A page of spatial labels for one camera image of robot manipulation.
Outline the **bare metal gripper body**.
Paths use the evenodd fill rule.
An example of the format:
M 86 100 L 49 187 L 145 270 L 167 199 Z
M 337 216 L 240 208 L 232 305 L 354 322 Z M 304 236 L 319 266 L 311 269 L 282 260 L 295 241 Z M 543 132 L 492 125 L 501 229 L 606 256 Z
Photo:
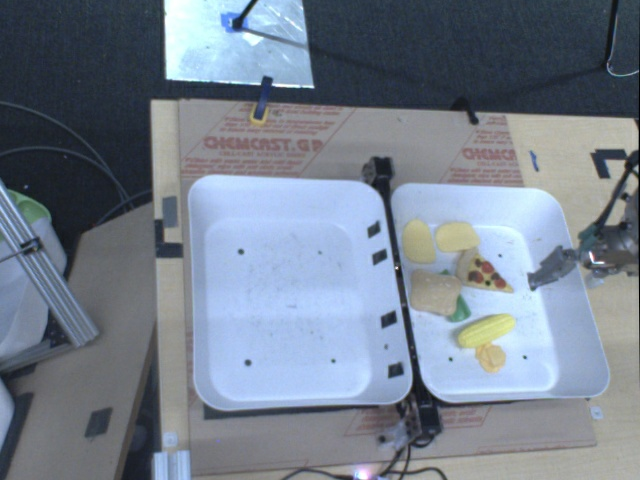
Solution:
M 623 220 L 617 225 L 590 225 L 578 235 L 578 257 L 595 276 L 639 274 L 639 228 Z

